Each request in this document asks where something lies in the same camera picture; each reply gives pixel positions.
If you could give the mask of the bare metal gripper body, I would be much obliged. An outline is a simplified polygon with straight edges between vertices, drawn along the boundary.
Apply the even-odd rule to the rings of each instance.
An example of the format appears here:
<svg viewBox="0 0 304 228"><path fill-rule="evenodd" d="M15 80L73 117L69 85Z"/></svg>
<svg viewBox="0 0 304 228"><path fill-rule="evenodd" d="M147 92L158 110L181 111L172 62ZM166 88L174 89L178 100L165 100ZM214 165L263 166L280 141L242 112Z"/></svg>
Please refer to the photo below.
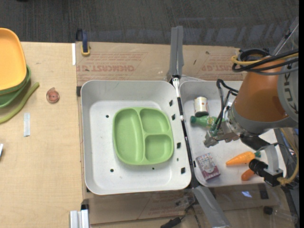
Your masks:
<svg viewBox="0 0 304 228"><path fill-rule="evenodd" d="M219 129L223 131L223 137L221 141L225 141L226 143L236 141L242 136L243 129L234 117L223 118Z"/></svg>

